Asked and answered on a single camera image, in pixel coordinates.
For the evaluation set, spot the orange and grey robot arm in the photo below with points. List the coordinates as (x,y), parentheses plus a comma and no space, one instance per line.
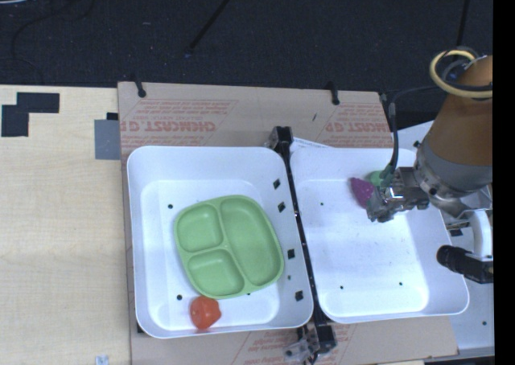
(462,126)

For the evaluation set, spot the black cylinder on white bracket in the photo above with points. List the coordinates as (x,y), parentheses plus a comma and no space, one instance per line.
(462,261)

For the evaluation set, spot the brown cardboard board red print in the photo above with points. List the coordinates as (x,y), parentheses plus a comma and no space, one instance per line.
(249,114)

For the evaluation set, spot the thin black rod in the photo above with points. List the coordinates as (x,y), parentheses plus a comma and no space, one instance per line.
(302,230)

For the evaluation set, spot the white paper sheet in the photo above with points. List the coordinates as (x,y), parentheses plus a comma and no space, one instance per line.
(310,143)

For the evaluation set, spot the white plastic tray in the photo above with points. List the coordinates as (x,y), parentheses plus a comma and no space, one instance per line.
(374,259)
(161,210)

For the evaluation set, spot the green divided plate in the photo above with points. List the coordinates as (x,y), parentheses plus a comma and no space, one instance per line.
(237,234)

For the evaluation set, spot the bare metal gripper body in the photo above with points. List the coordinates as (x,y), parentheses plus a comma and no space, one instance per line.
(414,192)

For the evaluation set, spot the orange-red rounded toy fruit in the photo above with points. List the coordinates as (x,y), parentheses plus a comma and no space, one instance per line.
(204,313)

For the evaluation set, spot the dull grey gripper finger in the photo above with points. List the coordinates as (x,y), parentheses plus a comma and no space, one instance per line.
(388,210)
(373,206)

